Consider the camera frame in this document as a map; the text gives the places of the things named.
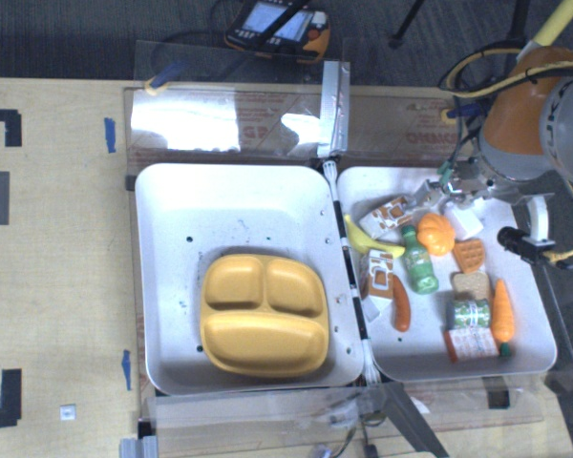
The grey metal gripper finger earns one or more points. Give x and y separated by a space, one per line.
460 200
427 194

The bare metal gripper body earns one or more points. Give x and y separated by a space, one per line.
475 179

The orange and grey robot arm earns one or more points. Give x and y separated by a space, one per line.
515 112

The white cube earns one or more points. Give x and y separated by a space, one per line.
464 223

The orange pumpkin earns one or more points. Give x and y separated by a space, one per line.
435 234

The white and orange carton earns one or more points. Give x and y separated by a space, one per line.
378 279
384 217

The orange waffle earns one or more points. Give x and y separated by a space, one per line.
469 256

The green plastic bottle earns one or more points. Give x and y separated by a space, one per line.
419 265

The yellow banana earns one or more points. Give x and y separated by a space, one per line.
360 241

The brown bread slice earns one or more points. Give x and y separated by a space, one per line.
472 285

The green and white can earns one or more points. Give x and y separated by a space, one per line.
469 314

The orange sausage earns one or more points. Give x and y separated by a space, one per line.
401 306

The orange carrot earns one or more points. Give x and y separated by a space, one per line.
502 313

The white plastic tray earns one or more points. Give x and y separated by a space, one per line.
181 265
425 351

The yellow divided plate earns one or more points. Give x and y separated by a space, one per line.
265 318

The black cylinder on white bracket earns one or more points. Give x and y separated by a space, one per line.
523 243

